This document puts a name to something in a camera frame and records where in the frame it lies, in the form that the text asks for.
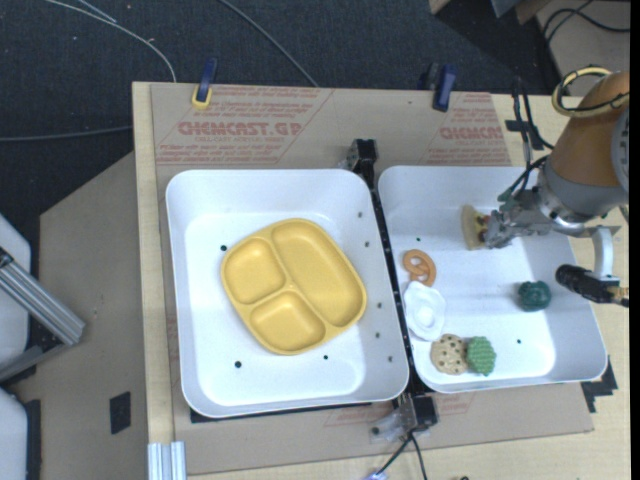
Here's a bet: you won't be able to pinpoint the white plastic tray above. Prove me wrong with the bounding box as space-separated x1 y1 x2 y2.
376 164 610 395
165 168 411 420

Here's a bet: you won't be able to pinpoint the black block with thin wires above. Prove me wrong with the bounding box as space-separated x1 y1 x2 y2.
344 137 378 175
370 394 441 443

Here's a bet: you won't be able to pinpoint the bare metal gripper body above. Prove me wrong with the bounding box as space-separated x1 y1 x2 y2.
491 190 587 243

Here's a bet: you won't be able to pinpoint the toy pizza slice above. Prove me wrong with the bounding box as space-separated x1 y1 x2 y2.
459 203 494 252

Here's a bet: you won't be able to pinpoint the white toy fried egg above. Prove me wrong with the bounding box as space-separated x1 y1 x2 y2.
402 280 448 343

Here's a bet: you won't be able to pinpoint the yellow divided plate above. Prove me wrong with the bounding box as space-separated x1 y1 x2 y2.
219 217 369 357

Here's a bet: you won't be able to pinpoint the light green toy grapes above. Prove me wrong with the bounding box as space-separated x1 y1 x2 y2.
465 335 498 378

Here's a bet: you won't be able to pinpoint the orange toy pretzel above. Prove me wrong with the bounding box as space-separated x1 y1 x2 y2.
402 248 438 288

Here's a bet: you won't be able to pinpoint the dark green toy broccoli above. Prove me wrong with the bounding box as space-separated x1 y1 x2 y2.
516 280 553 313

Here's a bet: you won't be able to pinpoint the black cylinder on white bracket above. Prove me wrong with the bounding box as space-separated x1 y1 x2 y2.
555 224 624 304

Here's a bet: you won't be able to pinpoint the tan chocolate chip toy biscuit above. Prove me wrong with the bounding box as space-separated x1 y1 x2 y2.
429 332 469 376

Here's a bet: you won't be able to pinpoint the brown cardboard board, red print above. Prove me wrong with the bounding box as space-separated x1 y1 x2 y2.
149 83 597 462

